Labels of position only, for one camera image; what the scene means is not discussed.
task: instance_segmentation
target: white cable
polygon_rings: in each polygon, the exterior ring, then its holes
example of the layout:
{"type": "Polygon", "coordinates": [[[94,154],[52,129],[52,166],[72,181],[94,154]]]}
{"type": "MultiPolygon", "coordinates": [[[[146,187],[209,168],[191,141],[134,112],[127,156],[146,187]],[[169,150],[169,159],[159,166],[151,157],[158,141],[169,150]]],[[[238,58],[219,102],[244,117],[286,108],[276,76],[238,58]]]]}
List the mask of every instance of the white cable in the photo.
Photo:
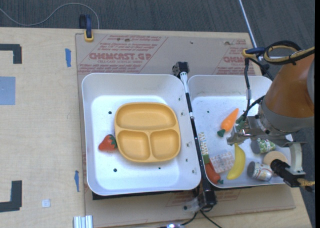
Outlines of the white cable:
{"type": "Polygon", "coordinates": [[[98,15],[97,15],[97,13],[96,13],[91,7],[89,7],[89,6],[87,6],[87,5],[83,4],[83,3],[78,3],[78,2],[68,2],[68,3],[62,4],[62,5],[60,5],[58,8],[56,8],[46,19],[44,19],[44,20],[42,20],[42,21],[40,21],[40,22],[34,23],[34,24],[23,24],[23,23],[20,23],[20,22],[14,20],[13,18],[11,18],[11,17],[10,17],[4,10],[2,10],[1,8],[0,8],[0,11],[2,11],[5,16],[7,16],[11,21],[13,21],[14,23],[16,23],[16,24],[18,24],[18,25],[21,25],[21,26],[35,26],[35,25],[39,25],[39,24],[41,24],[41,23],[46,22],[46,21],[47,21],[57,10],[59,10],[60,8],[62,8],[62,7],[64,7],[64,6],[67,6],[67,5],[74,5],[74,4],[75,4],[75,5],[82,5],[82,6],[86,7],[86,8],[88,8],[88,9],[90,9],[90,10],[95,14],[95,16],[96,16],[96,20],[97,20],[97,23],[98,23],[98,24],[97,24],[97,28],[98,28],[98,29],[100,28],[99,17],[98,17],[98,15]]]}
{"type": "Polygon", "coordinates": [[[241,6],[241,9],[242,9],[242,12],[243,12],[243,15],[244,15],[244,19],[245,19],[245,22],[247,23],[246,24],[246,26],[248,27],[248,30],[249,30],[249,34],[250,34],[250,37],[251,37],[251,40],[252,40],[252,44],[253,44],[253,47],[254,48],[256,48],[257,46],[257,44],[256,44],[256,41],[254,40],[255,38],[254,38],[254,35],[252,34],[252,31],[251,31],[251,27],[250,27],[250,24],[249,24],[249,21],[248,21],[248,19],[247,19],[247,15],[246,15],[246,11],[245,11],[245,9],[244,9],[244,7],[243,7],[243,4],[242,4],[242,1],[241,0],[239,0],[239,3],[240,3],[240,6],[241,6]]]}

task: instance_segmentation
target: strawberry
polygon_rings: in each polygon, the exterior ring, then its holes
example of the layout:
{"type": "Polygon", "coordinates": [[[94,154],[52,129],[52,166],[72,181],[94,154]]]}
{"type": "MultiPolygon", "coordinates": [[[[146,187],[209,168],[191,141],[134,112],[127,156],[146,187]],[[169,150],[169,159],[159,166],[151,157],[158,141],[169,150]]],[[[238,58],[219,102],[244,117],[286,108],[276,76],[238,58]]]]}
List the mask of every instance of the strawberry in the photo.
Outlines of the strawberry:
{"type": "Polygon", "coordinates": [[[99,144],[100,151],[114,151],[118,148],[115,137],[112,134],[108,134],[99,144]]]}

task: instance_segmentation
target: dark gray floor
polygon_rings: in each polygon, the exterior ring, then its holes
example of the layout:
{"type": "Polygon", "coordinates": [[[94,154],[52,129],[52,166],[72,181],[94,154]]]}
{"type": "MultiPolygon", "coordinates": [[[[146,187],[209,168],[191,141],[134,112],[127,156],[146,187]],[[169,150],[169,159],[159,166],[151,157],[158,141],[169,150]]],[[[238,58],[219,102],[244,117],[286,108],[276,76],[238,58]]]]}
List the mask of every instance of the dark gray floor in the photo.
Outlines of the dark gray floor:
{"type": "MultiPolygon", "coordinates": [[[[78,2],[90,6],[99,16],[100,28],[137,30],[181,30],[249,32],[239,0],[0,0],[0,8],[20,23],[32,24],[47,18],[58,6],[78,2]]],[[[302,48],[315,45],[315,0],[242,0],[252,39],[257,46],[291,40],[302,48]]],[[[67,5],[36,27],[78,28],[81,13],[94,14],[81,5],[67,5]]],[[[0,12],[0,26],[18,27],[0,12]]],[[[271,67],[273,75],[279,67],[271,67]]],[[[303,169],[315,180],[315,130],[293,135],[303,146],[303,169]]],[[[315,194],[302,195],[313,227],[316,227],[315,194]]]]}

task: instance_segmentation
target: black corner marker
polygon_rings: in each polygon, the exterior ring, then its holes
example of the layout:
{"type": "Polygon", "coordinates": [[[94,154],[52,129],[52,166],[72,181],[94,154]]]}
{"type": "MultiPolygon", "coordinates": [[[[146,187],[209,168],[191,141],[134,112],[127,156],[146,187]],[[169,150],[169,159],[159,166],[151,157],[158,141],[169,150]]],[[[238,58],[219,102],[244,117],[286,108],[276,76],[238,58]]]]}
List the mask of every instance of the black corner marker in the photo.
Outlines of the black corner marker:
{"type": "Polygon", "coordinates": [[[3,44],[0,43],[0,50],[11,50],[13,51],[13,63],[22,64],[22,52],[20,44],[3,44]]]}
{"type": "Polygon", "coordinates": [[[20,207],[22,207],[22,181],[12,181],[10,201],[0,202],[0,212],[18,211],[20,207]]]}

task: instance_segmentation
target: white tray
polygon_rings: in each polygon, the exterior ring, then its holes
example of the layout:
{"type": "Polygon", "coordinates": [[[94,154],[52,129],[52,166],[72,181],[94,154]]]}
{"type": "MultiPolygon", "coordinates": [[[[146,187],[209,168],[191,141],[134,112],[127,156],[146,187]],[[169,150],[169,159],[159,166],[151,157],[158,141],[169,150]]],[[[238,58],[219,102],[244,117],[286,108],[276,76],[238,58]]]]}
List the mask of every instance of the white tray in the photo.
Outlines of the white tray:
{"type": "Polygon", "coordinates": [[[191,190],[201,172],[182,82],[173,75],[93,73],[82,81],[87,182],[102,196],[191,190]],[[179,154],[170,161],[135,163],[117,150],[101,152],[98,145],[115,134],[117,109],[130,102],[159,102],[177,116],[179,154]]]}
{"type": "MultiPolygon", "coordinates": [[[[217,135],[220,130],[221,121],[235,108],[239,108],[238,117],[243,114],[247,107],[246,84],[244,76],[236,75],[195,75],[188,81],[191,105],[197,133],[203,133],[206,139],[209,156],[216,156],[226,152],[234,155],[234,146],[227,144],[227,137],[231,135],[226,132],[221,138],[217,135]]],[[[271,85],[271,81],[263,76],[249,76],[252,101],[265,95],[271,85]]],[[[258,105],[255,105],[248,115],[257,114],[258,105]]],[[[264,154],[254,154],[250,147],[250,139],[239,146],[246,155],[245,169],[240,177],[235,180],[228,180],[228,171],[221,173],[223,184],[214,185],[218,188],[240,188],[263,186],[270,184],[284,184],[283,179],[273,176],[268,182],[248,177],[247,166],[251,161],[262,163],[264,154]]],[[[288,164],[291,163],[289,148],[276,147],[276,151],[282,152],[288,164]]]]}

